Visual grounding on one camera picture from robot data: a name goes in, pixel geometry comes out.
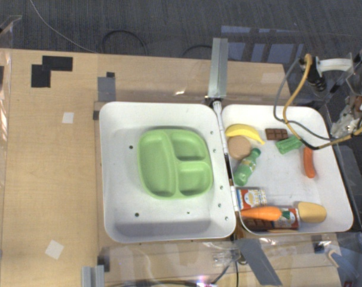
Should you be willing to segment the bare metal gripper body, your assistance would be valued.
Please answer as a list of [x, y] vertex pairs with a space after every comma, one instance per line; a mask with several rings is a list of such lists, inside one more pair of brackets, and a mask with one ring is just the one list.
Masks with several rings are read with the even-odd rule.
[[332, 125], [332, 136], [362, 135], [362, 94], [348, 96], [338, 120]]

